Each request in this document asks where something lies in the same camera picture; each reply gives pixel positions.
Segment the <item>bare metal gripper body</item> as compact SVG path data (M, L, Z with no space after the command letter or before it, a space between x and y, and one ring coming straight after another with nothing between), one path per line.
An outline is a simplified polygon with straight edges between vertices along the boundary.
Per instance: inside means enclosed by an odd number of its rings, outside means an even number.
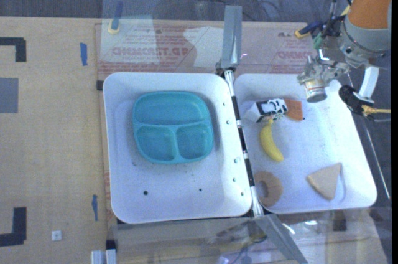
M360 68L369 65L377 53L346 36L326 36L318 49L318 62L333 68Z

